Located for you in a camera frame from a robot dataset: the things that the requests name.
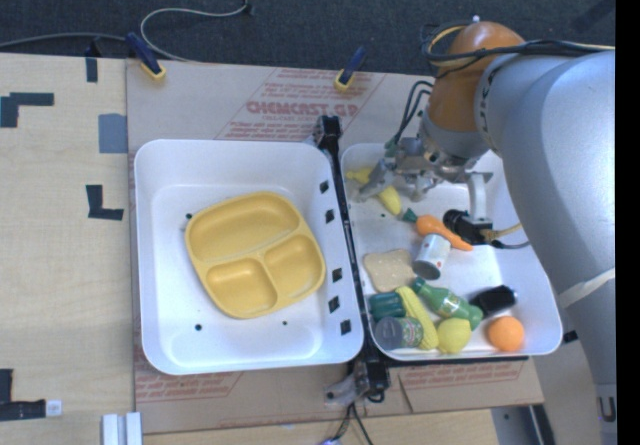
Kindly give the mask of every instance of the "white tray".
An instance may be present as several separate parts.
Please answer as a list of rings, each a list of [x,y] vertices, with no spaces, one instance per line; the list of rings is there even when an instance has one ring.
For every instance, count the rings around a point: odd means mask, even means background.
[[[345,192],[349,202],[349,218],[354,236],[354,247],[363,284],[365,298],[376,293],[364,267],[363,258],[368,253],[384,253],[394,249],[406,249],[415,258],[421,237],[414,227],[394,217],[385,210],[377,198],[359,202],[356,192],[360,186],[347,180],[347,171],[373,167],[384,155],[381,144],[356,144],[344,151],[341,159]],[[487,213],[494,221],[494,229],[500,230],[518,222],[507,191],[502,162],[493,153],[487,153],[474,171],[492,172],[487,184]],[[465,184],[442,183],[427,193],[419,203],[409,199],[409,188],[398,180],[396,187],[402,197],[403,209],[410,207],[417,215],[432,214],[442,219],[449,209],[469,210],[469,196]],[[519,231],[504,238],[505,243],[526,241]],[[417,348],[396,349],[385,353],[399,361],[434,359],[477,359],[527,355],[544,355],[553,352],[562,339],[562,324],[551,285],[533,249],[499,250],[491,246],[475,246],[472,252],[452,249],[441,276],[432,283],[447,287],[459,296],[472,298],[478,292],[498,285],[507,285],[518,295],[517,304],[500,315],[511,314],[519,318],[526,330],[524,347],[514,353],[498,352],[485,338],[487,320],[472,334],[469,344],[458,354],[442,354]]]
[[[155,140],[135,157],[142,346],[167,374],[343,363],[364,330],[331,165],[306,143]],[[184,242],[188,214],[254,191],[289,198],[325,257],[324,284],[254,319],[223,314],[207,295]],[[333,216],[327,222],[327,215]]]

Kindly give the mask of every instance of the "yellow corn cob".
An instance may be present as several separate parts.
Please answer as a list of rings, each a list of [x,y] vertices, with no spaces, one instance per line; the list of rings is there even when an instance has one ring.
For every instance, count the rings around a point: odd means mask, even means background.
[[[353,179],[361,184],[366,184],[369,181],[369,174],[372,168],[362,168],[355,171],[348,171],[347,178]],[[385,208],[391,212],[394,216],[400,214],[402,211],[402,202],[400,201],[400,195],[395,187],[392,185],[385,187],[384,190],[377,195],[378,200],[385,206]]]
[[[398,287],[396,293],[402,298],[402,306],[404,306],[407,312],[407,317],[413,317],[417,319],[422,325],[424,330],[424,336],[418,344],[420,349],[435,349],[438,347],[440,340],[438,339],[438,331],[436,330],[431,316],[427,312],[427,309],[420,301],[418,295],[413,291],[411,287]]]

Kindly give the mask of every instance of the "table surface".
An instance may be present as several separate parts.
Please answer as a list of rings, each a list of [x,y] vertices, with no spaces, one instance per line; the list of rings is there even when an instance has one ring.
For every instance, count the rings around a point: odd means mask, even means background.
[[[0,55],[0,96],[53,93],[53,107],[19,107],[0,128],[0,368],[13,400],[60,399],[61,417],[0,424],[0,442],[100,442],[102,415],[134,411],[129,160],[100,153],[98,117],[126,114],[125,62]],[[88,218],[87,185],[122,220]],[[364,419],[374,443],[498,443],[491,411]],[[181,433],[180,443],[320,443],[338,422]],[[146,444],[176,435],[146,435]],[[342,438],[364,443],[355,422]]]

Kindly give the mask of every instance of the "yellow plate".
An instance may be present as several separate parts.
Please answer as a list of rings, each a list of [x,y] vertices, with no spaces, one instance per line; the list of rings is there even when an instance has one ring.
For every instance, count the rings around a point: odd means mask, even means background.
[[[275,312],[317,290],[325,261],[298,209],[285,197],[260,191],[201,210],[185,241],[211,299],[231,317]]]

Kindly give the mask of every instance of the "robotic arm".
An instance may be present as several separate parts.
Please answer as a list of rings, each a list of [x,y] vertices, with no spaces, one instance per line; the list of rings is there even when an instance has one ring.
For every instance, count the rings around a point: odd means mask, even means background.
[[[452,31],[447,54],[433,54]],[[485,216],[482,179],[470,170],[489,149],[500,156],[520,223],[584,347],[603,443],[617,443],[615,51],[524,42],[492,22],[429,40],[425,54],[440,69],[418,135],[387,144],[362,196],[396,175],[414,182],[414,199],[442,181],[467,183],[472,211],[457,218],[473,228]]]

